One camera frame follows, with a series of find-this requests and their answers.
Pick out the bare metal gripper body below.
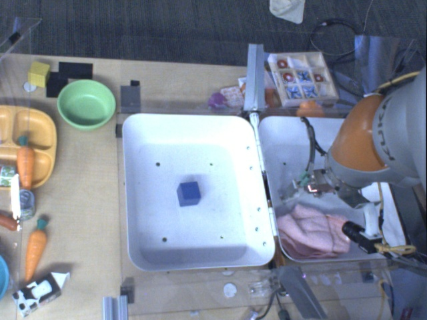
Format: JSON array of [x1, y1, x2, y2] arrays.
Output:
[[306, 168, 338, 197]]

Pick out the white plastic tray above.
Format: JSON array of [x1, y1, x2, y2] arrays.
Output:
[[258, 115, 406, 263], [121, 113, 276, 273]]

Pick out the pink cloth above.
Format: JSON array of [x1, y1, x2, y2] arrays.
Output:
[[276, 204, 352, 260]]

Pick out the thin black and white rod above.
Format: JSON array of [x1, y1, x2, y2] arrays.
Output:
[[249, 111, 279, 240]]

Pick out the orange toy fruit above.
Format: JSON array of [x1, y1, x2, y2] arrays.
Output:
[[296, 100, 326, 118]]

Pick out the blue cube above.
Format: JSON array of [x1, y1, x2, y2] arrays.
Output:
[[176, 181, 202, 207]]

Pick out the wooden noughts and crosses box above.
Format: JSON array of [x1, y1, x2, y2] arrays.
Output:
[[268, 51, 340, 108]]

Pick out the orange patterned packet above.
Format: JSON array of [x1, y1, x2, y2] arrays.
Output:
[[220, 85, 246, 109]]

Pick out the purple grapes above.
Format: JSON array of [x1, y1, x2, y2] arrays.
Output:
[[207, 91, 230, 111]]

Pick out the white cloth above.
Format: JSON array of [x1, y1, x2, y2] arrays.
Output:
[[260, 0, 314, 25]]

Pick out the green bowl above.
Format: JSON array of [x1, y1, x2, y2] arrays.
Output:
[[56, 79, 117, 132]]

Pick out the orange carrot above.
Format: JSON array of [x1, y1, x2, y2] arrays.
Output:
[[24, 218, 49, 283], [16, 135, 36, 191]]

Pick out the yellow divided plate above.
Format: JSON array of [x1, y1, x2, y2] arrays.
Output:
[[0, 105, 58, 190]]

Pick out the small grey can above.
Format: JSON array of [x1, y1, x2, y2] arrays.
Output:
[[19, 189, 37, 221]]

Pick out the cow print milk carton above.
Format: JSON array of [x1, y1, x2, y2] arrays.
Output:
[[12, 271, 71, 318]]

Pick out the yellow cube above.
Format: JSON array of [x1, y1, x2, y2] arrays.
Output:
[[27, 61, 51, 89]]

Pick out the green and white packet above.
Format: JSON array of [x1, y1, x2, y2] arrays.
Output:
[[0, 165, 17, 188]]

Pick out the brown sausage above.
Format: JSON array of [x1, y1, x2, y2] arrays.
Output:
[[0, 213, 19, 232]]

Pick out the blue plate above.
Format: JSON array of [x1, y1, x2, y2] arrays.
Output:
[[0, 255, 11, 300]]

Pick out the black cylinder on white bracket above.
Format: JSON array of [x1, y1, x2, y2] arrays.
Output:
[[341, 202, 385, 255]]

